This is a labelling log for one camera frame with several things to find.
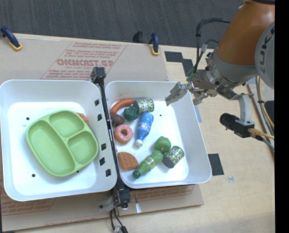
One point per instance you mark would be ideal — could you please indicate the brown toy mushroom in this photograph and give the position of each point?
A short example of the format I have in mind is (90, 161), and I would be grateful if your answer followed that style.
(117, 119)

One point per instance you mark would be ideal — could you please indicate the thin black and white rod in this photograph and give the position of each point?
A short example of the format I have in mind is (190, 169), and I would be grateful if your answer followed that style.
(108, 120)

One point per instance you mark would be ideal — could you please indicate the blue toy bottle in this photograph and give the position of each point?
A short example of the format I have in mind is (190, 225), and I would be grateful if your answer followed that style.
(145, 126)

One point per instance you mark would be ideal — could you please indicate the green toy broccoli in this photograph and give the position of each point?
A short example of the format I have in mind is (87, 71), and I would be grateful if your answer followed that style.
(130, 113)

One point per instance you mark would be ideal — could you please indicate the orange toy sausage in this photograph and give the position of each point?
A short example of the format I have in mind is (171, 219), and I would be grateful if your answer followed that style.
(121, 104)

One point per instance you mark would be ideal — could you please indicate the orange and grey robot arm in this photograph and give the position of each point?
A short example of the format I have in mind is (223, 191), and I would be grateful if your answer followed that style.
(244, 33)

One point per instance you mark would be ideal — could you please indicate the pink toy doughnut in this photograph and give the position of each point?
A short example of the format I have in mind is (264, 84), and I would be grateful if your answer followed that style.
(119, 136)

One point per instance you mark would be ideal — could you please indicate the orange toy waffle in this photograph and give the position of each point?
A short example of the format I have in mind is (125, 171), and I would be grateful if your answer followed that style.
(127, 161)

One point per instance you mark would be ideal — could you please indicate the green divided plate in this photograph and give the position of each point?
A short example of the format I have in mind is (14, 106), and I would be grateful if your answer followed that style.
(54, 149)

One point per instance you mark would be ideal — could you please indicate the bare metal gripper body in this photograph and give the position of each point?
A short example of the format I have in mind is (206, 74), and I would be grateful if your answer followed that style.
(203, 81)

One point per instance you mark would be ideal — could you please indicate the black cylinder on white bracket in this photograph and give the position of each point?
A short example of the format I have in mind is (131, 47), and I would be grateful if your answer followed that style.
(244, 128)

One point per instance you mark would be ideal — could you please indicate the orange toy bread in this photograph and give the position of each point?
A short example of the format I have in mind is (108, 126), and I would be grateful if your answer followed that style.
(83, 117)

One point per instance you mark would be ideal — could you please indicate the white plastic tray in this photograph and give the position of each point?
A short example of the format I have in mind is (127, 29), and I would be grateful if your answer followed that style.
(18, 159)
(178, 130)

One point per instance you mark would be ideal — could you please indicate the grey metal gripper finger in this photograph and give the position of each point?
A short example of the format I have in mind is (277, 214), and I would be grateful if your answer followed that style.
(199, 98)
(176, 93)

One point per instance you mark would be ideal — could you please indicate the green toy pepper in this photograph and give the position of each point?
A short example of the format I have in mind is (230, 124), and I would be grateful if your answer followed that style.
(162, 143)

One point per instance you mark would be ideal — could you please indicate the brown cardboard board red print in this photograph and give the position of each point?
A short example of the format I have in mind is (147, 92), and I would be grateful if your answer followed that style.
(37, 59)

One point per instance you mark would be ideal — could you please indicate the small can green label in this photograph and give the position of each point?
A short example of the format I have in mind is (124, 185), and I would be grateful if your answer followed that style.
(145, 105)
(174, 156)

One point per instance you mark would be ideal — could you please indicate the green toy bottle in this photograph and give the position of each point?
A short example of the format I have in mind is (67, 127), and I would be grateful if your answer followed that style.
(150, 162)

